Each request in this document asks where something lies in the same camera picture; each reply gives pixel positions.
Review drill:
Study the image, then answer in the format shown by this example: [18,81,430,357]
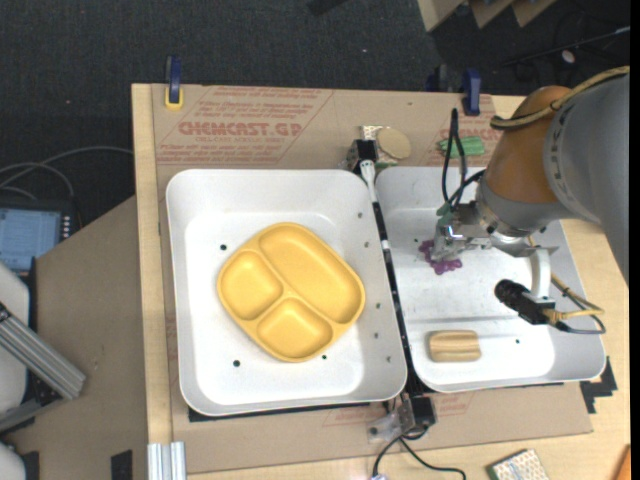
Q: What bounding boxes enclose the green bean pods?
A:
[436,136,488,159]

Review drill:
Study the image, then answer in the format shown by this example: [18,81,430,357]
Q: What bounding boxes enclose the tan bread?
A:
[425,329,484,364]

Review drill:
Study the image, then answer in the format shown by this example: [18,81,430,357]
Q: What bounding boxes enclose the yellow divided plate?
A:
[216,221,367,364]

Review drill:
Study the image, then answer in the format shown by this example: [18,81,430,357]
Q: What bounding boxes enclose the green-edged patterned square pad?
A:
[486,448,545,480]

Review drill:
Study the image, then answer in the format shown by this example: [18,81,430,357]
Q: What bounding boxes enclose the brown cardboard board red print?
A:
[149,83,609,474]

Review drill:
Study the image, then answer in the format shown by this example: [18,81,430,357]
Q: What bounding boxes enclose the thin black and white rod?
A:
[359,159,417,400]

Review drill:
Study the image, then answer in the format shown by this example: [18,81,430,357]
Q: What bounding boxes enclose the black cylinder on white bracket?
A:
[493,247,559,327]

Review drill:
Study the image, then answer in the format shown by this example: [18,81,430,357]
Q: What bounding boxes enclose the white plastic tray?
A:
[164,168,409,418]
[374,165,608,395]

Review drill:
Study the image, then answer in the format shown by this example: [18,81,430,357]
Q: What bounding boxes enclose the tan round biscuit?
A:
[375,126,413,160]

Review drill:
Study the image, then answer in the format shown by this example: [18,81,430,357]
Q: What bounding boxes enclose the purple grapes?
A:
[417,238,464,276]

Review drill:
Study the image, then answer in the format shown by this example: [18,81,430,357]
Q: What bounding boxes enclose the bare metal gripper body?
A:
[435,201,534,260]

